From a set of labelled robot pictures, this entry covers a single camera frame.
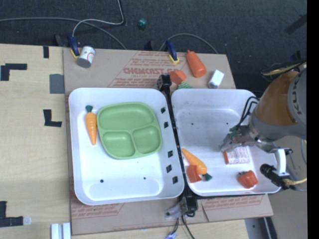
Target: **toy carrot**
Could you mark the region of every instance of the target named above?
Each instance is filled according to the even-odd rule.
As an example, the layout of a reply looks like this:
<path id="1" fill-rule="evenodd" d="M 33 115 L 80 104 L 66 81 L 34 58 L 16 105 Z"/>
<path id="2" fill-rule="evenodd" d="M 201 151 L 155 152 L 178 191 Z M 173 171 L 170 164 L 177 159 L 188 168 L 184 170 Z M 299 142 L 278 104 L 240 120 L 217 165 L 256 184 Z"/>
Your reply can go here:
<path id="1" fill-rule="evenodd" d="M 206 165 L 198 157 L 194 156 L 186 149 L 181 149 L 181 151 L 183 152 L 189 164 L 196 166 L 197 173 L 202 174 L 207 181 L 209 181 L 212 178 L 212 176 L 207 173 Z"/>
<path id="2" fill-rule="evenodd" d="M 97 134 L 97 120 L 96 115 L 92 112 L 92 106 L 85 107 L 87 113 L 85 114 L 85 126 L 88 131 L 89 137 L 93 145 L 96 143 L 96 134 Z"/>

